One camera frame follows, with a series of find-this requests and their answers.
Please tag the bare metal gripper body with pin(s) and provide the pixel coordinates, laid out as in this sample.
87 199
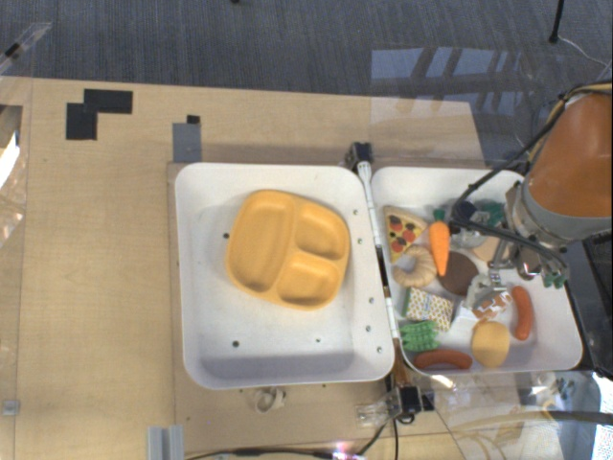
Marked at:
524 237

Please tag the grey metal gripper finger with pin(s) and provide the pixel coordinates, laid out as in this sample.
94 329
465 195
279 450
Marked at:
530 269
498 278

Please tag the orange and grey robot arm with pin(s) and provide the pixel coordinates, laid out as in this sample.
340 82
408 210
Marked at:
572 161

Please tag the grey and white packet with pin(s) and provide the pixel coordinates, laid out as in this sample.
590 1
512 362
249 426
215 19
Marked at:
479 288

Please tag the white and orange carton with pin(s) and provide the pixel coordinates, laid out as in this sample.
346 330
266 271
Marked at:
493 305

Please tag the tan round biscuit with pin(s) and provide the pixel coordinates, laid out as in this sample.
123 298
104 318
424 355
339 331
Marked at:
486 248

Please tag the brown round biscuit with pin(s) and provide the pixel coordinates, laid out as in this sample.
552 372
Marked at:
459 271

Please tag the red sausage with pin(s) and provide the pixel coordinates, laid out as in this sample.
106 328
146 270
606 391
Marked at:
523 312
443 360

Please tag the orange carrot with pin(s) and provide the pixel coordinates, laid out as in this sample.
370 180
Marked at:
439 245

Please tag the white plastic tray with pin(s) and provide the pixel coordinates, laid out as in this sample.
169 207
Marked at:
297 348
551 333

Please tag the yellow patterned packet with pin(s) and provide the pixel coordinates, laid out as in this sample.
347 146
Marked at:
428 307

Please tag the tan doughnut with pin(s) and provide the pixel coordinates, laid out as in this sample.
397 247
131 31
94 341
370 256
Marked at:
424 261

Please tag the green pea pods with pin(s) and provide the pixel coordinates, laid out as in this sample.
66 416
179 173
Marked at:
419 336

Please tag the pizza slice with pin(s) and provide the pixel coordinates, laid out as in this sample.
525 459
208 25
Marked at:
400 230

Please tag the thin black and white rod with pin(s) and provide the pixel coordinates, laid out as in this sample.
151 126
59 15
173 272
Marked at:
370 204

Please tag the orange divided plate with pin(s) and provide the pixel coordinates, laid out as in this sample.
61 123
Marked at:
268 242

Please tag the beige rubber band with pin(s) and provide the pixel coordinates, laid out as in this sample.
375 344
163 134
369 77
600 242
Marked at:
265 399

